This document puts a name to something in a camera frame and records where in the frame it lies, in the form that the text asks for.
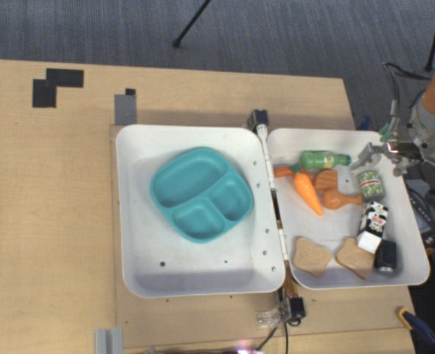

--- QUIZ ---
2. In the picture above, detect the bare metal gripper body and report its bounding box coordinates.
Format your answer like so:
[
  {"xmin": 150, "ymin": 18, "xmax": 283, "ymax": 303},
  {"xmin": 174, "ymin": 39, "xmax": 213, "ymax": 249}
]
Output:
[{"xmin": 384, "ymin": 131, "xmax": 435, "ymax": 172}]

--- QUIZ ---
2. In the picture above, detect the green and white can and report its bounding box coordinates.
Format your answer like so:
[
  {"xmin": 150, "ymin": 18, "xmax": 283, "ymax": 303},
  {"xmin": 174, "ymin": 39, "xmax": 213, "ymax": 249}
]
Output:
[{"xmin": 357, "ymin": 170, "xmax": 385, "ymax": 201}]

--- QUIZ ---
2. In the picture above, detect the green plastic bottle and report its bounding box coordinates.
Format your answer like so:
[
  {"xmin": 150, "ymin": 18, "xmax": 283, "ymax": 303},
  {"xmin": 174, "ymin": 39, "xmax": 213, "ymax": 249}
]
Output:
[{"xmin": 299, "ymin": 150, "xmax": 352, "ymax": 170}]

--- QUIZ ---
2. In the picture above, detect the orange chicken drumstick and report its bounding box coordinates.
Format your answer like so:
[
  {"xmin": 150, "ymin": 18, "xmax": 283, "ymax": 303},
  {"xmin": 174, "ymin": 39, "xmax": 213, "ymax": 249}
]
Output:
[{"xmin": 321, "ymin": 188, "xmax": 364, "ymax": 211}]

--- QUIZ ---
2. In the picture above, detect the cow print milk carton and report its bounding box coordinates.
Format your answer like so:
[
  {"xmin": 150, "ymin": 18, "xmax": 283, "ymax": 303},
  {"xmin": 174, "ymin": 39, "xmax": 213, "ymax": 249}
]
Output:
[{"xmin": 356, "ymin": 201, "xmax": 389, "ymax": 254}]

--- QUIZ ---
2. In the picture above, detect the large orange carrot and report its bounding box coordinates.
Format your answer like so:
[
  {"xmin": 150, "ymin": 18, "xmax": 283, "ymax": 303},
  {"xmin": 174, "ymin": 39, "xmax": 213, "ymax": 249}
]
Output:
[{"xmin": 293, "ymin": 170, "xmax": 325, "ymax": 218}]

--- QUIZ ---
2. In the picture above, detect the white plastic tray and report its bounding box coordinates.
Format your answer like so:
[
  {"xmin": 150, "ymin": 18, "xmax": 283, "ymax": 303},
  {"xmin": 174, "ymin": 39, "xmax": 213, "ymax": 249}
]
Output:
[
  {"xmin": 115, "ymin": 124, "xmax": 287, "ymax": 299},
  {"xmin": 267, "ymin": 127, "xmax": 432, "ymax": 291}
]

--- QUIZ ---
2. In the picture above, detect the small orange carrot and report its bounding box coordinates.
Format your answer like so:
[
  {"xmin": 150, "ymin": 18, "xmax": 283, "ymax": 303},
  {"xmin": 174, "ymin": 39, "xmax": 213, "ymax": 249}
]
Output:
[{"xmin": 273, "ymin": 163, "xmax": 314, "ymax": 179}]

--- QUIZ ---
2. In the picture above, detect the black can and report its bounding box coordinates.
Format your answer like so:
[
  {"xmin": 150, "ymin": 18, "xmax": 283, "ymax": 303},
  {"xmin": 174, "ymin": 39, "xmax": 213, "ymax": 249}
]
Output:
[{"xmin": 373, "ymin": 239, "xmax": 399, "ymax": 274}]

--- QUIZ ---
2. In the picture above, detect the thin black and white rod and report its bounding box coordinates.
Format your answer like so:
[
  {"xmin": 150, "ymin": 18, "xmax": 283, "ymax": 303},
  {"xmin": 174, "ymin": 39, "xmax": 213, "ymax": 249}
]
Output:
[{"xmin": 256, "ymin": 123, "xmax": 290, "ymax": 263}]

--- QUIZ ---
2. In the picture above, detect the tan bread slice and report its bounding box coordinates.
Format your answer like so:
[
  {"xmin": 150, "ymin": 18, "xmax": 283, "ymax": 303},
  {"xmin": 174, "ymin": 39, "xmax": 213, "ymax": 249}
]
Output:
[
  {"xmin": 335, "ymin": 237, "xmax": 375, "ymax": 281},
  {"xmin": 292, "ymin": 236, "xmax": 333, "ymax": 280}
]

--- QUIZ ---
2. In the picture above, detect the teal divided plate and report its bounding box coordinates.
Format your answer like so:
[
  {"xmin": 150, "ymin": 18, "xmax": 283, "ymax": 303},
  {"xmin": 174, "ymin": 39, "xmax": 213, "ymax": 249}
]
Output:
[{"xmin": 150, "ymin": 146, "xmax": 256, "ymax": 245}]

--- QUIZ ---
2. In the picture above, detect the black block with thin wires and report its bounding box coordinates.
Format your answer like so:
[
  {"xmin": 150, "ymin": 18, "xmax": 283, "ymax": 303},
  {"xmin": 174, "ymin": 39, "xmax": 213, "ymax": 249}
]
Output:
[
  {"xmin": 249, "ymin": 109, "xmax": 270, "ymax": 129},
  {"xmin": 288, "ymin": 296, "xmax": 308, "ymax": 325}
]

